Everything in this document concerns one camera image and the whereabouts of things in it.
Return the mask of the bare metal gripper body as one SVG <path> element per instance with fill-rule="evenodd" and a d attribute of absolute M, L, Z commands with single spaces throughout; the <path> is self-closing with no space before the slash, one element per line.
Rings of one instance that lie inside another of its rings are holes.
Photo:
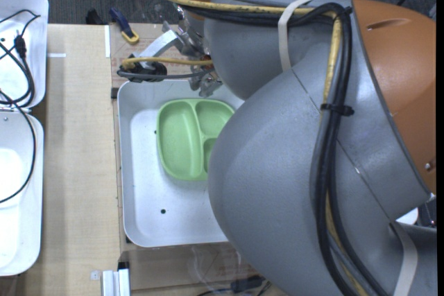
<path fill-rule="evenodd" d="M 187 19 L 181 19 L 178 23 L 178 38 L 182 43 L 179 52 L 186 57 L 180 64 L 189 66 L 192 73 L 206 71 L 207 77 L 214 77 L 214 65 L 203 64 L 204 61 L 211 60 L 204 47 L 203 38 L 191 27 Z"/>

